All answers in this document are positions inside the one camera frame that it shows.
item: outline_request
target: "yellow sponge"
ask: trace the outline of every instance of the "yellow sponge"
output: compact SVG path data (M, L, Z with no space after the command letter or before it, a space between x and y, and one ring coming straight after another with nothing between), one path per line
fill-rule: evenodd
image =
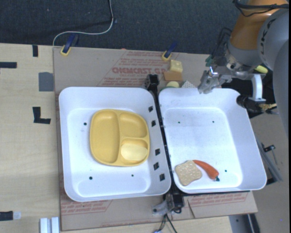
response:
M169 71L172 71L172 72L182 72L183 71L183 68L182 68L181 61L178 61L178 60L170 60Z

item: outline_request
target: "cardboard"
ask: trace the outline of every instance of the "cardboard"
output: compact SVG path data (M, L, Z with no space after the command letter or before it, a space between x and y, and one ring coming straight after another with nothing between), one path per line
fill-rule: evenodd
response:
M162 196L75 202L66 195L58 96L70 86L142 87L148 74L159 76L159 89L162 89L168 82L163 73L168 70L169 62L161 59L161 52L152 51L73 48L64 57L60 50L53 48L62 231L161 222L162 216L152 214L152 206L161 203ZM207 69L206 58L207 55L186 53L172 56L172 59L182 62L183 80L192 86L199 84L203 70ZM171 215L172 220L257 212L252 192L187 196L184 199L182 212Z

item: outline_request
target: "yellow plate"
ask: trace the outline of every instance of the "yellow plate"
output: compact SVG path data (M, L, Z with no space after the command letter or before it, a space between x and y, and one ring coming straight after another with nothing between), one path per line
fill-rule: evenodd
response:
M110 166L137 166L146 161L150 136L146 121L138 114L105 109L91 120L92 156Z

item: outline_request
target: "blue clamp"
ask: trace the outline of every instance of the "blue clamp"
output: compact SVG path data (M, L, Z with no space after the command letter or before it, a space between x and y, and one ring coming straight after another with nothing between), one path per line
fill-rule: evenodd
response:
M63 56L68 56L71 51L71 47L76 46L78 42L79 42L79 35L76 33L72 33L69 36L66 45L62 47L60 54Z
M176 46L177 46L177 41L174 41L171 46L163 53L162 55L162 60L164 61L169 61L170 57L171 57L171 52L173 50L175 50Z

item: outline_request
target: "white tray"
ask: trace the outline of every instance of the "white tray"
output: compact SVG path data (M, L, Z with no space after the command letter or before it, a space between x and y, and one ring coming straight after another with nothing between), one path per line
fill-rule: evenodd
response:
M262 189L265 169L247 111L236 104L238 92L169 88L159 95L164 131L177 187L185 193ZM202 170L200 180L183 186L174 172L187 160L201 160L216 168L220 181Z
M67 195L75 201L154 196L171 185L162 134L153 96L142 88L69 87L59 96L60 123ZM98 163L89 145L90 122L101 109L138 113L147 122L150 155L139 166L117 167Z

